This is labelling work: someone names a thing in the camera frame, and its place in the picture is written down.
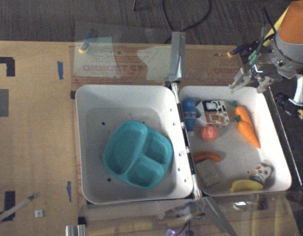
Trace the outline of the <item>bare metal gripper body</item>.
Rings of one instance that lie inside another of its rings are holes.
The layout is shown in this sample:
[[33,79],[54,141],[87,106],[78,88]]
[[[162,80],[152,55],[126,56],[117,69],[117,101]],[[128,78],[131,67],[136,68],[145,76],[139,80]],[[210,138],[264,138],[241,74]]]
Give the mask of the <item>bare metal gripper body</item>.
[[302,63],[274,51],[261,53],[254,51],[249,56],[249,65],[251,65],[252,75],[272,79],[280,79],[281,77],[292,79],[303,69]]

